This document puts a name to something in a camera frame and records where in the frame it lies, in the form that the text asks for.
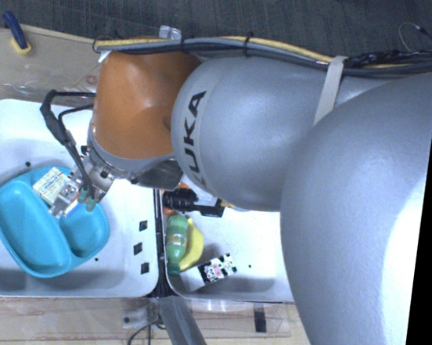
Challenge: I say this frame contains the blue divided plate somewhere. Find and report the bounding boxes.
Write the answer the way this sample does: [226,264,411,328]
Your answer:
[0,156,119,287]

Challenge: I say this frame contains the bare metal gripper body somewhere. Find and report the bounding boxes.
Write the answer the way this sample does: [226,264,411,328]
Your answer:
[64,144,121,199]

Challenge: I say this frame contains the yellow banana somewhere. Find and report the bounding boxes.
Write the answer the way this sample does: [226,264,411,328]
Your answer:
[178,217,208,275]

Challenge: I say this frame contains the black cylinder on white bracket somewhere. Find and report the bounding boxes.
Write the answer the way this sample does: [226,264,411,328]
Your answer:
[159,184,227,220]

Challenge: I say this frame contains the white plastic tray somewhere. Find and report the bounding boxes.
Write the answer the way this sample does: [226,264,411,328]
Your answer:
[0,96,181,318]
[144,188,309,314]

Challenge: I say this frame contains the green plastic bottle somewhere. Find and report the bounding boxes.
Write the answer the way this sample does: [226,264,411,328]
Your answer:
[159,212,192,279]

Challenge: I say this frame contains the black and white patterned carton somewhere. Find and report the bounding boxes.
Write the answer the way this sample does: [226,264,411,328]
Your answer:
[194,249,241,289]

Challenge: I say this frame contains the white and yellow carton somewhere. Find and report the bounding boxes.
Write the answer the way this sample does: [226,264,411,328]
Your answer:
[30,163,70,206]

